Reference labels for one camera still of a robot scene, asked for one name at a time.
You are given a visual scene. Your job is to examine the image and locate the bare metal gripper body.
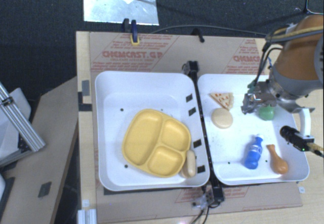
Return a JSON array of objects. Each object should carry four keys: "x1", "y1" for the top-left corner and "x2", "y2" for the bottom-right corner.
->
[{"x1": 249, "y1": 83, "x2": 288, "y2": 110}]

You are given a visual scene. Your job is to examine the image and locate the blue bottle white cap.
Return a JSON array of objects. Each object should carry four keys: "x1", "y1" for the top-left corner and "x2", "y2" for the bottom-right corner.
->
[{"x1": 244, "y1": 133, "x2": 265, "y2": 170}]

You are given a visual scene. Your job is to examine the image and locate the black cylinder on white bracket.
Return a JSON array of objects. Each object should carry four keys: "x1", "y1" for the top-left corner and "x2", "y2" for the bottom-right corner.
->
[{"x1": 279, "y1": 106, "x2": 316, "y2": 152}]

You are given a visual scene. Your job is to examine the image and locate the thin black rod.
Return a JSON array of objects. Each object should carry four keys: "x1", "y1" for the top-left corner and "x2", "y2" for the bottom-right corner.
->
[{"x1": 189, "y1": 70, "x2": 220, "y2": 193}]

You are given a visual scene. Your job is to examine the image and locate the white plastic tray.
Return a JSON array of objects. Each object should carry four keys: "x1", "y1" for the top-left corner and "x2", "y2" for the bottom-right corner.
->
[
  {"x1": 95, "y1": 70, "x2": 211, "y2": 192},
  {"x1": 197, "y1": 73, "x2": 310, "y2": 185}
]

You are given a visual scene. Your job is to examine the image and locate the pizza slice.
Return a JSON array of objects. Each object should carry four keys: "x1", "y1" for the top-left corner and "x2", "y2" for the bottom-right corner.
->
[{"x1": 209, "y1": 92, "x2": 234, "y2": 111}]

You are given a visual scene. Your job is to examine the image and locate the brown chicken drumstick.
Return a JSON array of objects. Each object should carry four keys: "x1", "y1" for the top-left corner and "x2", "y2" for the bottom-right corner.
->
[{"x1": 266, "y1": 144, "x2": 289, "y2": 175}]

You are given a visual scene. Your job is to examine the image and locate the black block with thin wires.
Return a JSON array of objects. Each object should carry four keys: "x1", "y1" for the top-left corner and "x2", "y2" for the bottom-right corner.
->
[
  {"x1": 192, "y1": 184, "x2": 226, "y2": 210},
  {"x1": 182, "y1": 60, "x2": 200, "y2": 76}
]

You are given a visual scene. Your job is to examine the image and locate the yellow divided plate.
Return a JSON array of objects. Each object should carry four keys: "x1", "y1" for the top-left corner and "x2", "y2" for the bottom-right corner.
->
[{"x1": 121, "y1": 108, "x2": 192, "y2": 178}]

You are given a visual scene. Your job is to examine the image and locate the brown cardboard board red print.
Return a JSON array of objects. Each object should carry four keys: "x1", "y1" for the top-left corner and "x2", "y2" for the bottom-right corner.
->
[{"x1": 88, "y1": 31, "x2": 304, "y2": 224}]

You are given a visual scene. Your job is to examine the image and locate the beige round biscuit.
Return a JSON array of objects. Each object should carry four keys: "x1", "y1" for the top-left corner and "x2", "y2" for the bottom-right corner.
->
[{"x1": 211, "y1": 107, "x2": 234, "y2": 129}]

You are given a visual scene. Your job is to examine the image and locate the beige bread roll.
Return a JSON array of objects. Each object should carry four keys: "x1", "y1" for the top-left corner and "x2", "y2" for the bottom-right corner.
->
[{"x1": 180, "y1": 149, "x2": 197, "y2": 179}]

